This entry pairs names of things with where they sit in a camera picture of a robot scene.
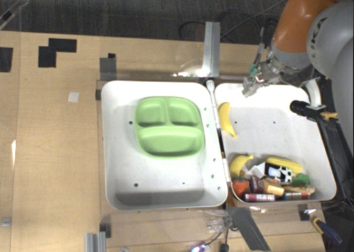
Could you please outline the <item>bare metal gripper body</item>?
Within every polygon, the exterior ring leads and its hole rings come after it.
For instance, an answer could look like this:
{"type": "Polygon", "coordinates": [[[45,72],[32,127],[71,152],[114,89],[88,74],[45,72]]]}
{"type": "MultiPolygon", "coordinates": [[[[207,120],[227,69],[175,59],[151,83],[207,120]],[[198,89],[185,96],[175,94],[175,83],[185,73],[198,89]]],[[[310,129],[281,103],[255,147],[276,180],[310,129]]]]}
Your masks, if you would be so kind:
{"type": "Polygon", "coordinates": [[[259,62],[252,71],[252,82],[260,86],[280,83],[280,76],[274,73],[266,61],[259,62]]]}

